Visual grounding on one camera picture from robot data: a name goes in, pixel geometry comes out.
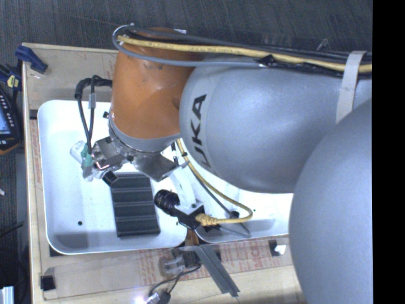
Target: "white tape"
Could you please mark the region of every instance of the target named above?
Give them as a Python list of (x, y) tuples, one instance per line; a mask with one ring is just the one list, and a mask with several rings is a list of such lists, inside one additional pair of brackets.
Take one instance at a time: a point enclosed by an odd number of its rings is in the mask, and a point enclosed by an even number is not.
[(359, 66), (365, 53), (366, 51), (353, 51), (347, 58), (337, 101), (336, 123), (339, 123), (353, 109)]

